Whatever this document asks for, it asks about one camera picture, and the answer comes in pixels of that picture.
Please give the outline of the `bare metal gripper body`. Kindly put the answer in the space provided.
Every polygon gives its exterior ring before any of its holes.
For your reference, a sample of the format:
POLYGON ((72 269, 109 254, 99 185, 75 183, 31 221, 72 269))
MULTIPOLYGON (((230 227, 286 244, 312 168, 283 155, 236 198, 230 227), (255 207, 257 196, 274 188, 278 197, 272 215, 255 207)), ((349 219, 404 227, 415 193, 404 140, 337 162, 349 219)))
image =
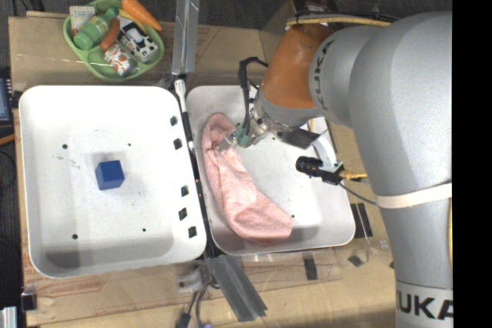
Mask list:
POLYGON ((268 136, 300 149, 307 149, 321 135, 313 131, 290 127, 272 120, 259 109, 250 110, 248 146, 256 145, 268 136))

